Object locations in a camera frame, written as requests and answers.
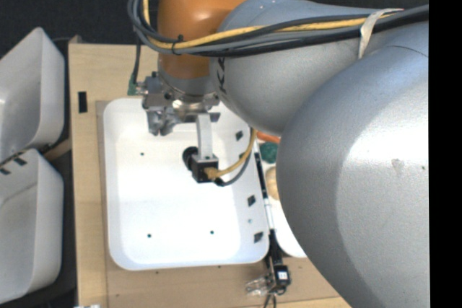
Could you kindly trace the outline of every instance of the orange object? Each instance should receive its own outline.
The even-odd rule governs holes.
[[[257,133],[257,138],[263,141],[268,141],[269,143],[279,144],[281,142],[281,139],[279,137],[261,131]]]
[[[185,41],[211,35],[225,17],[245,0],[160,0],[157,17],[159,33]],[[209,75],[209,59],[200,56],[159,54],[159,64],[178,79]]]

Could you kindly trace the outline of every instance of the wooden board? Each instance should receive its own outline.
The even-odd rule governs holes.
[[[79,304],[101,304],[102,308],[225,308],[262,304],[263,298],[245,295],[245,282],[265,273],[263,262],[133,272],[119,268],[110,258],[105,233],[104,183],[100,180],[96,102],[126,97],[134,58],[132,45],[69,45]],[[150,75],[156,59],[153,50],[142,48],[139,79]],[[79,93],[86,94],[87,112],[79,111]],[[278,304],[305,301],[311,305],[297,307],[348,307],[307,258],[285,261],[293,283],[279,297]],[[338,304],[326,306],[327,298],[335,298],[332,302]]]

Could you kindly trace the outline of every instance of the white tray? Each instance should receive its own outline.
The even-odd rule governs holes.
[[[225,168],[245,151],[249,130],[224,105],[212,111],[222,113],[212,123],[213,150]],[[103,128],[108,241],[118,265],[144,270],[264,258],[269,227],[255,161],[229,187],[197,183],[182,160],[185,148],[197,146],[196,125],[180,124],[170,135],[153,136],[139,99],[112,101]],[[244,134],[239,141],[238,131]],[[249,206],[252,196],[255,203]]]
[[[0,162],[58,140],[64,126],[64,58],[41,28],[0,60]]]
[[[0,304],[41,289],[61,268],[63,180],[31,149],[0,171]]]

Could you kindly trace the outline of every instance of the wooden surface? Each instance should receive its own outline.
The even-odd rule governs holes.
[[[260,307],[264,299],[246,296],[244,284],[266,271],[263,262],[133,272],[119,268],[110,258],[96,102],[126,97],[134,58],[135,47],[131,45],[69,45],[79,304],[101,304],[102,308]],[[155,69],[155,61],[156,53],[143,47],[139,79]],[[87,93],[86,113],[79,113],[78,92]],[[278,306],[348,307],[307,258],[284,261],[293,283],[278,298]]]

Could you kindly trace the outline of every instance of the yellow cable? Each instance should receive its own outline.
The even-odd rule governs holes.
[[[149,18],[149,0],[143,0],[143,14],[144,18],[146,19],[148,25],[151,24]],[[384,14],[380,18],[388,17],[391,14]],[[351,26],[359,26],[362,25],[366,17],[356,18],[356,19],[345,19],[340,21],[327,21],[327,22],[316,22],[310,23],[306,25],[298,25],[298,26],[291,26],[285,27],[280,30],[276,30],[275,32],[299,32],[299,31],[311,31],[311,30],[332,30],[336,28],[343,28],[343,27],[351,27]],[[182,41],[175,43],[175,49],[184,49],[184,48],[192,48],[195,46],[202,45],[204,43],[210,43],[218,40],[222,40],[228,37],[242,35],[251,31],[260,30],[265,26],[249,26],[249,27],[241,27],[234,30],[222,31],[217,32],[212,35],[204,36],[202,38],[189,40],[189,41]],[[171,49],[173,47],[173,43],[164,43],[162,41],[158,41],[151,36],[148,36],[149,41],[156,45],[158,48],[163,49]]]
[[[245,160],[252,152],[253,142],[255,141],[256,137],[257,137],[257,130],[252,128],[252,132],[250,134],[250,141],[248,143],[247,149],[244,151],[244,154],[241,156],[241,158],[239,158],[239,160],[236,163],[234,163],[232,166],[229,166],[225,170],[218,170],[217,168],[213,168],[213,167],[207,167],[206,169],[204,169],[204,172],[207,174],[207,177],[209,178],[209,180],[214,180],[218,177],[226,175],[227,173],[230,173],[236,170],[239,166],[244,164]]]

